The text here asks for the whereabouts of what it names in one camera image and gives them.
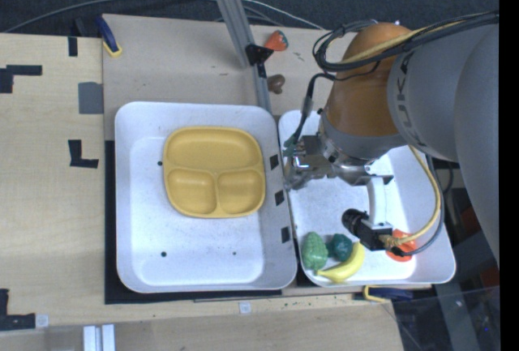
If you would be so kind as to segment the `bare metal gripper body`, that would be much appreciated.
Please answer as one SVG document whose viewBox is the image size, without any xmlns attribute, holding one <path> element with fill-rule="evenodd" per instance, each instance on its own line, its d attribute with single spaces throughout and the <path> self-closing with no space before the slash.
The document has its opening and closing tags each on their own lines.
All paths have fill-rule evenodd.
<svg viewBox="0 0 519 351">
<path fill-rule="evenodd" d="M 380 178 L 384 185 L 393 180 L 392 174 L 373 174 L 368 167 L 375 159 L 347 155 L 324 135 L 304 135 L 295 144 L 285 165 L 285 188 L 299 190 L 309 181 L 340 178 L 351 186 L 366 186 Z"/>
</svg>

